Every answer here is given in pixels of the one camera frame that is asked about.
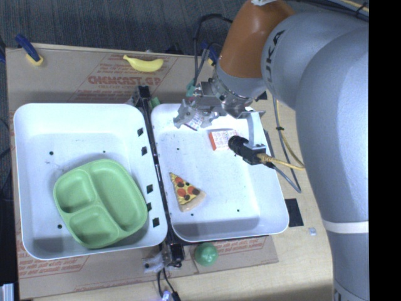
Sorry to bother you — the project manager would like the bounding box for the black cylinder on white bracket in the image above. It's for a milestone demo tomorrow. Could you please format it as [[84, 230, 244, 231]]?
[[227, 110, 268, 166]]

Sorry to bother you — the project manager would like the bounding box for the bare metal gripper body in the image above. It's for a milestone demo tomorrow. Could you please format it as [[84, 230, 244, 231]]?
[[191, 79, 254, 119]]

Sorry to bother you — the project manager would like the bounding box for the toy pizza slice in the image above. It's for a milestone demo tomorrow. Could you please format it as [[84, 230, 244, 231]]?
[[169, 171, 207, 213]]

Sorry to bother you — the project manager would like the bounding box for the green divided plate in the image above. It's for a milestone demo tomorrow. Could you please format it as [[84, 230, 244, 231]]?
[[52, 159, 149, 250]]

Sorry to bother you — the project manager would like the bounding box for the white plastic tray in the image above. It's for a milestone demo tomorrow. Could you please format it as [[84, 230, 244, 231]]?
[[150, 102, 290, 244], [13, 102, 169, 261]]

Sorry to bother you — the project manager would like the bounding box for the orange and white carton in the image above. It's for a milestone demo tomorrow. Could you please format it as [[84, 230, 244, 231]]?
[[208, 128, 241, 152]]

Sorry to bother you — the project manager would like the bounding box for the thin black rod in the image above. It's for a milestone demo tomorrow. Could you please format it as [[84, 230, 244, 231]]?
[[141, 97, 172, 247]]

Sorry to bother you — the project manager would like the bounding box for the white packet with red print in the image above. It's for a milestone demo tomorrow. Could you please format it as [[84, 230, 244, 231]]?
[[184, 111, 204, 132]]

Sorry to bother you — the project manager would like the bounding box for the brown cardboard board red print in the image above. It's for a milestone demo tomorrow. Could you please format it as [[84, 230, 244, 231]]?
[[5, 42, 279, 300]]

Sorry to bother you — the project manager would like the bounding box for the green round toy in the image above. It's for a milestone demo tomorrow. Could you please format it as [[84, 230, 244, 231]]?
[[194, 242, 219, 267]]

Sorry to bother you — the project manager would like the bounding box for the black block with thin wires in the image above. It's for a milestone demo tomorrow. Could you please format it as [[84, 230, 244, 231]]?
[[168, 242, 185, 263], [137, 85, 152, 107]]

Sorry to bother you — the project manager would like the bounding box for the yellow banana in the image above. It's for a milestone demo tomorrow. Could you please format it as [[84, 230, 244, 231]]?
[[122, 54, 165, 73]]

